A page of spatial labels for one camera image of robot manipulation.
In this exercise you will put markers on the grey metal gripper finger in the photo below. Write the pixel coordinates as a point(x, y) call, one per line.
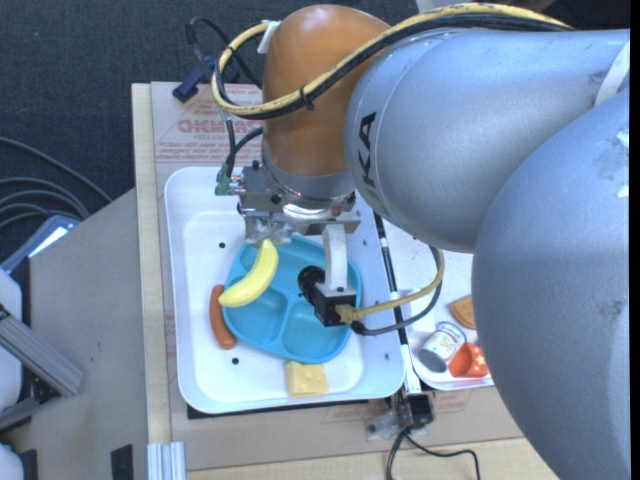
point(283, 237)
point(256, 232)

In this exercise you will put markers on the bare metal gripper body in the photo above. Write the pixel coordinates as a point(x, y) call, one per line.
point(260, 195)

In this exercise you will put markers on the yellow banana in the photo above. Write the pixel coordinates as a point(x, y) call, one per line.
point(255, 280)

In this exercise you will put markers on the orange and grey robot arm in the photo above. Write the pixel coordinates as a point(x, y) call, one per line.
point(450, 133)

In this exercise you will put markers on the blue divided plate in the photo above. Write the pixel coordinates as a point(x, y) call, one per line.
point(285, 328)

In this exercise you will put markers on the orange sausage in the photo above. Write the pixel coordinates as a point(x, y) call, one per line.
point(220, 318)

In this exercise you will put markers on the thin black and white rod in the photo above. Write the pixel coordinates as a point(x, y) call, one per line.
point(389, 268)

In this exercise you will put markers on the white plastic tray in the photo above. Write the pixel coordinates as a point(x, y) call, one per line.
point(200, 358)
point(422, 278)

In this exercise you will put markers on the yellow cheese wedge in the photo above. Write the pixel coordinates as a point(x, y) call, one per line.
point(306, 379)

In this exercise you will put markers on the white printed can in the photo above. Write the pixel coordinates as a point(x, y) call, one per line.
point(440, 345)

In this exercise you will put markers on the brown cardboard board red print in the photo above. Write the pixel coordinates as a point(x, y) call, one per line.
point(300, 443)

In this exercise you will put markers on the orange cup with white stars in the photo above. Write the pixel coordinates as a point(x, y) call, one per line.
point(467, 360)

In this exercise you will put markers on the black cylinder on white bracket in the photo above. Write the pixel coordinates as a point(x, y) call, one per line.
point(333, 260)

